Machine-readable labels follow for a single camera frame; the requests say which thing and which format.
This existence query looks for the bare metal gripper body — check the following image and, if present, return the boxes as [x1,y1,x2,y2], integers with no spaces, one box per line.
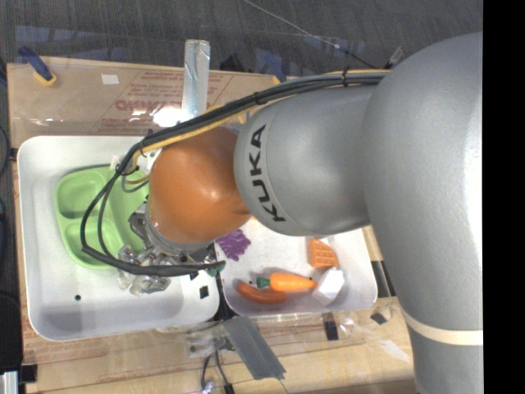
[128,210,218,269]

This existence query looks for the green divided plate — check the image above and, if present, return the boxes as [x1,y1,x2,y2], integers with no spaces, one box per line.
[54,167,151,270]

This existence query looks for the white plastic tray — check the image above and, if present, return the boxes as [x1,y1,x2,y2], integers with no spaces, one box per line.
[214,214,379,318]
[16,134,221,341]

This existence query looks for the purple grapes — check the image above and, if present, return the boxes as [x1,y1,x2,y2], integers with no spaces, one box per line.
[215,228,253,263]

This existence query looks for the red sausage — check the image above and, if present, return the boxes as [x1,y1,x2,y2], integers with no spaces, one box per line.
[235,281,289,305]

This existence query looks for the brown cardboard board red print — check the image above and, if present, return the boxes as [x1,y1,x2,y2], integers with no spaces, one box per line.
[6,55,413,394]

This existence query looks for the orange carrot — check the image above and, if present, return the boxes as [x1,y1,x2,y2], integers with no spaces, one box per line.
[255,272,318,294]

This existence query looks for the orange waffle biscuit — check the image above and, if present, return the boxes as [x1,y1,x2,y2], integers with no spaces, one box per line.
[308,237,341,270]

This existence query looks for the white carton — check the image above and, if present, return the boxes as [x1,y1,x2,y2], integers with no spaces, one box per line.
[312,266,346,307]

